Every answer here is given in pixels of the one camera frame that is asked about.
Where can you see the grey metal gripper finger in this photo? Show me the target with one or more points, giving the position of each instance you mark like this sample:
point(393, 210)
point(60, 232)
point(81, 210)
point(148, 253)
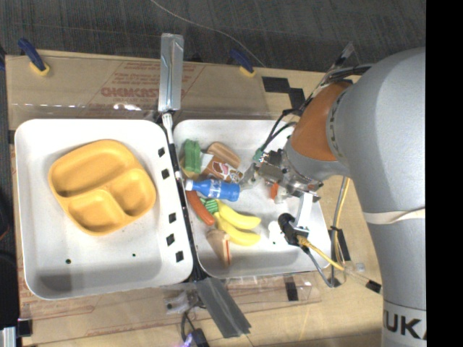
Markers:
point(282, 196)
point(249, 176)

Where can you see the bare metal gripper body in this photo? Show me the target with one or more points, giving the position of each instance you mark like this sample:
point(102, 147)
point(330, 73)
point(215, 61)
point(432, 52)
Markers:
point(272, 169)

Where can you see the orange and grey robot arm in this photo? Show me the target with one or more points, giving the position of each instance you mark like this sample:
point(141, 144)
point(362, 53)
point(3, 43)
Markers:
point(383, 150)

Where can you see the orange toy carrot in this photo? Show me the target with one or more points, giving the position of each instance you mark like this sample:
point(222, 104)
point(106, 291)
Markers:
point(274, 191)

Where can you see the brown printed packet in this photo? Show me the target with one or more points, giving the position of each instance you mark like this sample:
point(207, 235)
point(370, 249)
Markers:
point(222, 170)

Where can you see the brown toy bread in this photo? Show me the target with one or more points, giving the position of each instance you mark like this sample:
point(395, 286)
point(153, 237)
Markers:
point(226, 153)

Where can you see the blue bottle white cap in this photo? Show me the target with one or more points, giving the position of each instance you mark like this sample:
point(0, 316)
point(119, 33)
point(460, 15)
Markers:
point(217, 189)

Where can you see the small white bottle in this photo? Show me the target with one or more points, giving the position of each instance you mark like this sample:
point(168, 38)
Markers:
point(275, 230)

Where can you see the yellow banana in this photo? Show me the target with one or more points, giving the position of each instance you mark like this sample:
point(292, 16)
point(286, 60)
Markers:
point(238, 217)
point(238, 235)

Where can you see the green striped toy vegetable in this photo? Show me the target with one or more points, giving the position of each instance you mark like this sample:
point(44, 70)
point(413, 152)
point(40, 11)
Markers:
point(210, 205)

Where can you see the orange toy sausage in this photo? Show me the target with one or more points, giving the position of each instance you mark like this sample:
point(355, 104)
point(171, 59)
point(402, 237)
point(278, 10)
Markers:
point(200, 206)

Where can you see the green toy lettuce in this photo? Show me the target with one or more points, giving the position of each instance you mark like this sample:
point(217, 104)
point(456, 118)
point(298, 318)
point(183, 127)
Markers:
point(192, 155)

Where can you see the white plastic tray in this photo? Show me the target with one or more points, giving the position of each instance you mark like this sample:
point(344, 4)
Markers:
point(260, 255)
point(101, 262)

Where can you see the tan toy pizza slice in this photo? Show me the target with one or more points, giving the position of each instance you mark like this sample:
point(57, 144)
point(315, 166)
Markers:
point(220, 244)

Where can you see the yellow divided plate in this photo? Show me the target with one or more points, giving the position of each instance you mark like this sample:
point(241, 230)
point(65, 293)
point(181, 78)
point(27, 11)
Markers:
point(97, 183)

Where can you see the brown cardboard board red print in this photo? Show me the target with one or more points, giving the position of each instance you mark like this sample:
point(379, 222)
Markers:
point(90, 81)

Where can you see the black cylinder on white bracket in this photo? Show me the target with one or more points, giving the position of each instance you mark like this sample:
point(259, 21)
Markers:
point(290, 227)

